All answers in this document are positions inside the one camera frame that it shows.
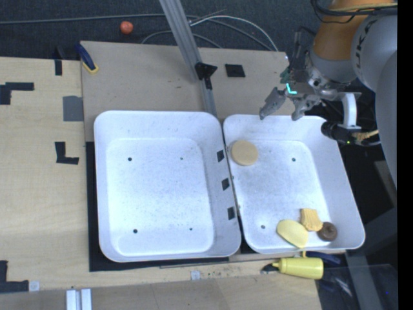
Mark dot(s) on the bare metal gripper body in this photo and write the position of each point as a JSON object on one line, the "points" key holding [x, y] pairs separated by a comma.
{"points": [[306, 87]]}

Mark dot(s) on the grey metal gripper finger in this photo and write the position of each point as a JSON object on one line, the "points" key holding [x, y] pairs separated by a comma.
{"points": [[301, 107], [272, 103]]}

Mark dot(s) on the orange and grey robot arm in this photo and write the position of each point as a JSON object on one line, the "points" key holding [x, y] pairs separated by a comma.
{"points": [[351, 27]]}

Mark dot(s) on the tan round biscuit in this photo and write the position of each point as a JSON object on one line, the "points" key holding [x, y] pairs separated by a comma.
{"points": [[244, 152]]}

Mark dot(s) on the white plastic tray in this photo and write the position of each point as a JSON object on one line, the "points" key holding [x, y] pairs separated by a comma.
{"points": [[284, 189], [158, 186]]}

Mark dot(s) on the tan ridged bread piece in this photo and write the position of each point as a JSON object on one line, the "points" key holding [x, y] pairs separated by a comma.
{"points": [[310, 220]]}

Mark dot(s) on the yellow oval crisp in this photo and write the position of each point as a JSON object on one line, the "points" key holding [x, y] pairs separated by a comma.
{"points": [[292, 232]]}

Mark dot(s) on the brown doughnut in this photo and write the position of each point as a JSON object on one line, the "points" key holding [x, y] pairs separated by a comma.
{"points": [[327, 231]]}

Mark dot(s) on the yellow squeeze bottle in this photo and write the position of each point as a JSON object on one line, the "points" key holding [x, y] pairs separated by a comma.
{"points": [[301, 267]]}

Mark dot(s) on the orange ball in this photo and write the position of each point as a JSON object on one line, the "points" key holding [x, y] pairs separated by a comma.
{"points": [[126, 27]]}

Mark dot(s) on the black cylinder on white bracket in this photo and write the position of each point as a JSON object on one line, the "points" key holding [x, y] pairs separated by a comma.
{"points": [[350, 108]]}

